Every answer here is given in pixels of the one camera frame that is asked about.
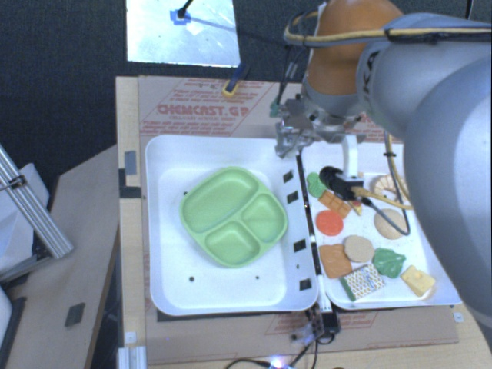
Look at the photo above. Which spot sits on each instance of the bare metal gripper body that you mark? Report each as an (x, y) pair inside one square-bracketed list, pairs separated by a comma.
[(323, 126)]

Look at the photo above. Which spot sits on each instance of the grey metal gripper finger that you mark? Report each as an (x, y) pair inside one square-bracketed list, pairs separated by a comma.
[(285, 140), (303, 138)]

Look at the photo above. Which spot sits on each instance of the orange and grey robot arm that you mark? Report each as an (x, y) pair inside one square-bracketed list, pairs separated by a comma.
[(434, 90)]

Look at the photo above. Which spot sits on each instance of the green broccoli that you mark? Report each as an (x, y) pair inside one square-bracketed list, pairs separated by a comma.
[(314, 185)]

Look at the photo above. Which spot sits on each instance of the orange waffle biscuit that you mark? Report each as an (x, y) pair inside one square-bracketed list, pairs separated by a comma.
[(336, 204)]

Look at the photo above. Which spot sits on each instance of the tan croissant bread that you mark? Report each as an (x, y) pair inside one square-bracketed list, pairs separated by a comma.
[(382, 187)]

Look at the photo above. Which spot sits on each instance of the small yellow pizza slice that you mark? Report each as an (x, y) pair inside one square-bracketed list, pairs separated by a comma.
[(356, 207)]

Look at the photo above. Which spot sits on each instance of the thin black and white rod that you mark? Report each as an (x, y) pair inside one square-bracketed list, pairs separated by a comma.
[(310, 225)]

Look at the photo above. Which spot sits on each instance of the red tomato slice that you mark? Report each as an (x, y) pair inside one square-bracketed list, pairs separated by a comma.
[(329, 222)]

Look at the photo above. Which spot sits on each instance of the green divided plate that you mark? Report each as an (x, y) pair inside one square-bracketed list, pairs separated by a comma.
[(230, 213)]

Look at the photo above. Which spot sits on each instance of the brown cardboard board red print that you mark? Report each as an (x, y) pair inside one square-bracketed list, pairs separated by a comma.
[(200, 106)]

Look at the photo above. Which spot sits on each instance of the beige round bun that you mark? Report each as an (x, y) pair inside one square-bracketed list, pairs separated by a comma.
[(386, 227)]

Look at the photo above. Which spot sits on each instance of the tan round biscuit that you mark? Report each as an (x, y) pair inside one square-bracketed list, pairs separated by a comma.
[(358, 248)]

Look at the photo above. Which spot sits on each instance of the orange bread slice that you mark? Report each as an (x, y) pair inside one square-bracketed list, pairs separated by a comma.
[(334, 261)]

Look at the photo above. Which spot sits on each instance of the green lettuce leaf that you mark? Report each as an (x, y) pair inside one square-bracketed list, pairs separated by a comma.
[(389, 263)]

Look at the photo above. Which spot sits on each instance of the green and white patterned carton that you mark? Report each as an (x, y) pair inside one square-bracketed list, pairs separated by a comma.
[(363, 282)]

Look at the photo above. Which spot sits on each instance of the white plastic tray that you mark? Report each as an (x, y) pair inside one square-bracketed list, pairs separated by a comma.
[(388, 296), (169, 283)]

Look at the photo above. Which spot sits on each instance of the yellow cheese wedge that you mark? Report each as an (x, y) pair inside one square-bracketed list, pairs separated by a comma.
[(418, 281)]

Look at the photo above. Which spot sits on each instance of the black cylinder on white bracket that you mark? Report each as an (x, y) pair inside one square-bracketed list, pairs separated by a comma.
[(340, 183)]

